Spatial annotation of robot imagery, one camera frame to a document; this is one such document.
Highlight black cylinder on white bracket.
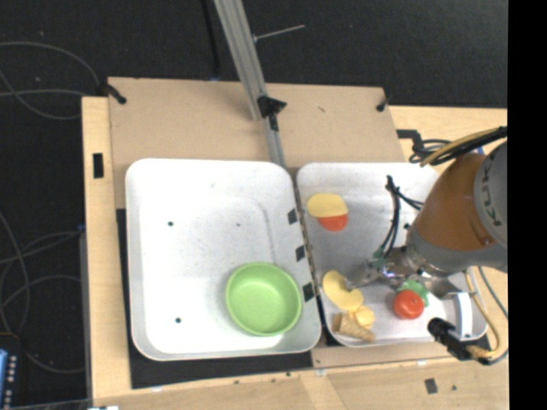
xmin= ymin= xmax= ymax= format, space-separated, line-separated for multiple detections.
xmin=426 ymin=280 xmax=483 ymax=361

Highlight green bowl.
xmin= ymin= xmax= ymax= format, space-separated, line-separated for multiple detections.
xmin=225 ymin=261 xmax=303 ymax=338

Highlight white plastic tray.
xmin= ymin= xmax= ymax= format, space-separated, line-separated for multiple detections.
xmin=125 ymin=157 xmax=323 ymax=362
xmin=295 ymin=161 xmax=490 ymax=349

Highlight yellow toy crisps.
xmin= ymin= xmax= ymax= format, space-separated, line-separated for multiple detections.
xmin=347 ymin=305 xmax=377 ymax=331

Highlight red toy fruit half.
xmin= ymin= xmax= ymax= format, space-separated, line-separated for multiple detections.
xmin=317 ymin=213 xmax=350 ymax=233

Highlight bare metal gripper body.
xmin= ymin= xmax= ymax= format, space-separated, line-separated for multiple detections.
xmin=374 ymin=248 xmax=433 ymax=289

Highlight yellow toy banana slice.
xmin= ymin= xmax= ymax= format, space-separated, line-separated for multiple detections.
xmin=321 ymin=269 xmax=365 ymax=312

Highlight yellow toy chip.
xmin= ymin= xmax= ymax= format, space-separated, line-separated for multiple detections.
xmin=306 ymin=192 xmax=349 ymax=220

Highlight red tomato with green leaf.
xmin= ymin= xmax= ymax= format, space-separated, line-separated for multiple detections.
xmin=391 ymin=279 xmax=431 ymax=321

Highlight brown cardboard board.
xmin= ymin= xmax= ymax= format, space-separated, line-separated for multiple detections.
xmin=106 ymin=76 xmax=455 ymax=370

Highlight tan toy ice cream cone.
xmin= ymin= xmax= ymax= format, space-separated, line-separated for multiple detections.
xmin=332 ymin=312 xmax=377 ymax=343

